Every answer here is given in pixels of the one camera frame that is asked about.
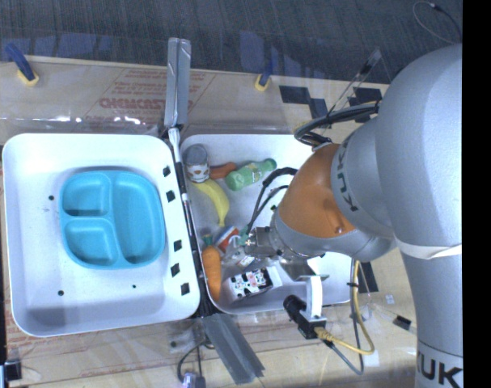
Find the blue tray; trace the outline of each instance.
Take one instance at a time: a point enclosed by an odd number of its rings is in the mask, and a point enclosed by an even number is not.
[[[72,175],[60,191],[67,254],[87,268],[136,268],[164,250],[163,208],[155,186],[130,171]]]

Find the banana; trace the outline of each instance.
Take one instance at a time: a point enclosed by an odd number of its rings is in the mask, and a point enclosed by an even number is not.
[[[211,178],[208,178],[203,183],[192,182],[192,184],[213,201],[218,215],[218,225],[224,227],[226,215],[229,213],[229,199],[222,187]]]

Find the plastic bottle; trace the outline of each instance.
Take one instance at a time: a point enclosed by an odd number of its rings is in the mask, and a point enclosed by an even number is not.
[[[275,170],[276,167],[276,162],[271,158],[259,162],[250,162],[226,176],[227,187],[232,191],[241,190],[243,187],[257,183],[265,173]]]

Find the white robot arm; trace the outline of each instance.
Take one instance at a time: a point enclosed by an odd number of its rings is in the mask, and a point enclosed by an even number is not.
[[[365,262],[400,248],[420,388],[463,386],[461,93],[462,45],[411,63],[375,118],[299,169],[268,228],[291,272],[326,251]]]

